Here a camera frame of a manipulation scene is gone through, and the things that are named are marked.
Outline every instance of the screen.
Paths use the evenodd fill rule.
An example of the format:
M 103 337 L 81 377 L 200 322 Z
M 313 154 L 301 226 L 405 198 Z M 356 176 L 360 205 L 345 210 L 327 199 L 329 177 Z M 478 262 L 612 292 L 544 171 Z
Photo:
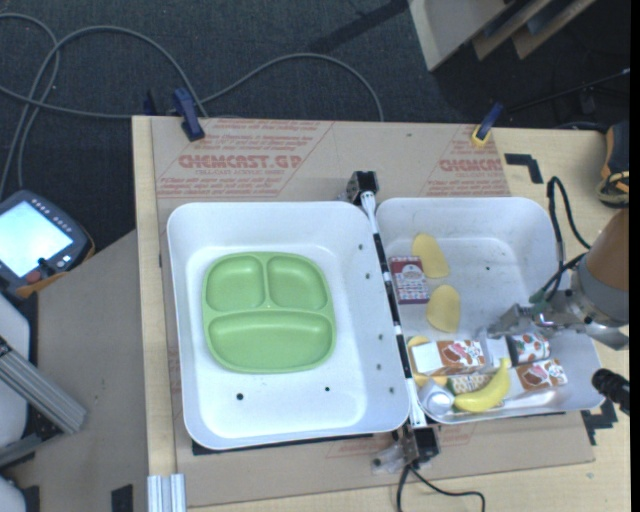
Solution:
M 0 261 L 19 277 L 51 258 L 73 240 L 22 201 L 0 216 Z

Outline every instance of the green plate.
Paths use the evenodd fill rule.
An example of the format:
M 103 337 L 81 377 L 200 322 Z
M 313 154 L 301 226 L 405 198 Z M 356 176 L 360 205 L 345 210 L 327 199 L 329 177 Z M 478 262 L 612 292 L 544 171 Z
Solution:
M 335 347 L 327 281 L 297 254 L 245 252 L 216 260 L 204 276 L 202 313 L 211 354 L 237 372 L 309 370 Z

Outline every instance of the banana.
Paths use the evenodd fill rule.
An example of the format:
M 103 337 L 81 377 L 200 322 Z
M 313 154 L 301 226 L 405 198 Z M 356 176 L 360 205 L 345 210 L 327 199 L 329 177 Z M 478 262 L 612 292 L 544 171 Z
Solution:
M 511 380 L 508 369 L 509 359 L 503 357 L 500 360 L 500 368 L 485 387 L 478 391 L 457 395 L 453 405 L 467 412 L 483 412 L 495 407 L 509 392 Z

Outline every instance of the black floor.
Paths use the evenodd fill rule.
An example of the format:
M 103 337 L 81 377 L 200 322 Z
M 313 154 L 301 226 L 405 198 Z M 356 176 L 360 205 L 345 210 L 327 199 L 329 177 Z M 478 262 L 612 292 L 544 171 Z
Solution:
M 385 121 L 477 123 L 500 101 L 507 109 L 497 126 L 604 129 L 629 118 L 630 75 L 619 75 L 630 67 L 630 13 L 629 0 L 599 0 L 524 60 L 510 41 L 482 62 L 467 45 L 429 72 L 406 0 L 0 0 L 0 86 L 28 95 L 53 47 L 31 16 L 64 42 L 47 101 L 80 111 L 142 114 L 152 91 L 166 112 L 184 84 L 168 55 L 207 98 L 272 59 L 313 53 L 339 63 L 287 58 L 207 102 L 207 114 L 377 122 L 355 71 Z M 102 28 L 77 32 L 86 27 Z M 42 109 L 20 171 L 19 152 L 5 162 L 22 109 L 0 91 L 2 198 L 20 183 L 48 197 L 86 227 L 98 250 L 134 229 L 129 121 Z

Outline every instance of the handheld device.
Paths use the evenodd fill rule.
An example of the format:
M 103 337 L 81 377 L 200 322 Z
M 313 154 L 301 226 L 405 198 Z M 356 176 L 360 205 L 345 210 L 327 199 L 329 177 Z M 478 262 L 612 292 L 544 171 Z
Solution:
M 94 252 L 85 230 L 66 212 L 29 190 L 0 203 L 0 290 L 27 298 Z

